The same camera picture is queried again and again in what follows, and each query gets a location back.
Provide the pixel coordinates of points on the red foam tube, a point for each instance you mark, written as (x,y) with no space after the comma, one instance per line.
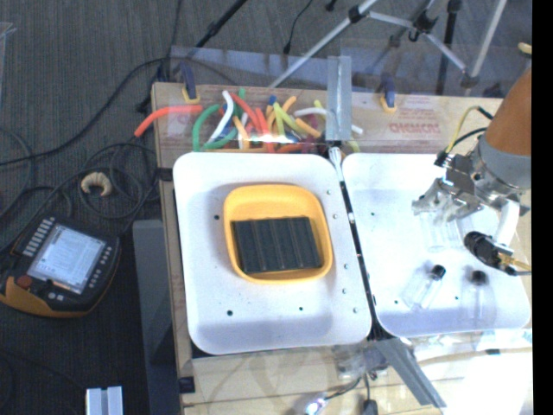
(244,106)

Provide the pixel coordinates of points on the grey metal tripod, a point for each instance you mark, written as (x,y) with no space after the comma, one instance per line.
(425,20)

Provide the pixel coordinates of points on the short orange foam tube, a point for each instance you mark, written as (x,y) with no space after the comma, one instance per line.
(307,128)

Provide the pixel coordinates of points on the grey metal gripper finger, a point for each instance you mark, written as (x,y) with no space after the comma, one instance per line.
(432,197)
(466,208)

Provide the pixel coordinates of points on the long orange foam tube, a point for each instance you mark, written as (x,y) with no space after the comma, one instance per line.
(160,115)

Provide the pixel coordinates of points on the yellow bowl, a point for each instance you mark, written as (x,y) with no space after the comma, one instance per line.
(272,199)

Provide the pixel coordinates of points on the black ribbed rack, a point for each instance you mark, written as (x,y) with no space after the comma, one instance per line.
(276,244)

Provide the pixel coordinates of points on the green foam tube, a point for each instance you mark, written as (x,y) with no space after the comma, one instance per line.
(197,128)

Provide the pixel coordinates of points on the beige toy croissant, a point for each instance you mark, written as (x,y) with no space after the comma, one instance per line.
(96,180)

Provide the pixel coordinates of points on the clear bottle with black cap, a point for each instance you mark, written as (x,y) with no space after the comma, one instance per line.
(476,296)
(421,290)

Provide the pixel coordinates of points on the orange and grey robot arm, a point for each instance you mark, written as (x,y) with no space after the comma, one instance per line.
(512,119)

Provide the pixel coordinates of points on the short white foam tube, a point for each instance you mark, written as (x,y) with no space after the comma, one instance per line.
(309,111)

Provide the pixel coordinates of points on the black cylinder on white bracket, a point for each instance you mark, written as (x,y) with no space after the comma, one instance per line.
(481,244)

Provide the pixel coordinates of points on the white plastic tray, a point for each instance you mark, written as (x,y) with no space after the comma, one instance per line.
(389,240)
(268,318)

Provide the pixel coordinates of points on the clear plastic bottle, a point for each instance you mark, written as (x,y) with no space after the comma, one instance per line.
(438,234)

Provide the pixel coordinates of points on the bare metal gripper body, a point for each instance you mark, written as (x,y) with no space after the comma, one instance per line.
(464,173)

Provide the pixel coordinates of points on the yellow foam tube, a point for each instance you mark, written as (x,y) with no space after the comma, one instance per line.
(286,120)

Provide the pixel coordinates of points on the brown cardboard board red print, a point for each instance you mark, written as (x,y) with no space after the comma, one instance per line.
(389,128)

